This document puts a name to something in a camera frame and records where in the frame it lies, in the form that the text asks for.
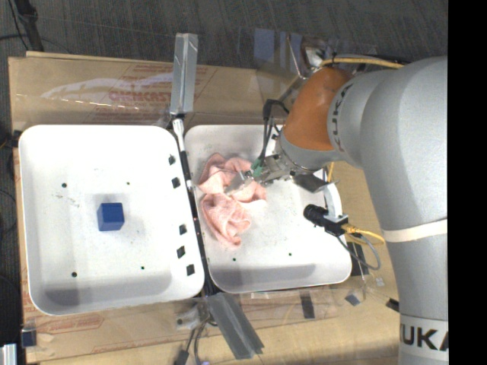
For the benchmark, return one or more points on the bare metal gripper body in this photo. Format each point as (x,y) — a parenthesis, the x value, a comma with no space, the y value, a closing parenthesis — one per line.
(274,169)

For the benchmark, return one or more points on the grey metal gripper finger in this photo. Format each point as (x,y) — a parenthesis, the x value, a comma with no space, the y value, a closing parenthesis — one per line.
(236,183)
(251,180)

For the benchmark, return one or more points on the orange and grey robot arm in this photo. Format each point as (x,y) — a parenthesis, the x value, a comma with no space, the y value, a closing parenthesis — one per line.
(395,135)

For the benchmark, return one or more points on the pink cloth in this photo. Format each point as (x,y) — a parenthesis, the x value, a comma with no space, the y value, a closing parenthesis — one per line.
(226,215)

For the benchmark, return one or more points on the thin black and white rod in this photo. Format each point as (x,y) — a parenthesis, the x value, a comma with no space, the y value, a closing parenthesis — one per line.
(187,173)

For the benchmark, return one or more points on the white plastic tray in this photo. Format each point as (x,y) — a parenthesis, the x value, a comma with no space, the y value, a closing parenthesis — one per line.
(95,264)
(289,234)

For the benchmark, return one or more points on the blue cube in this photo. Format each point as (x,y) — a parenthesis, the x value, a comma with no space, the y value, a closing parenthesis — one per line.
(111,217)

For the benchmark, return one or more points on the brown cardboard board red print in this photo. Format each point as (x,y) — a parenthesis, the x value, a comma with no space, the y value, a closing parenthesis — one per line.
(114,89)

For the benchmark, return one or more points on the black cylinder on white bracket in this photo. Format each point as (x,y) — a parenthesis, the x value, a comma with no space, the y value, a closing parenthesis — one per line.
(323,214)

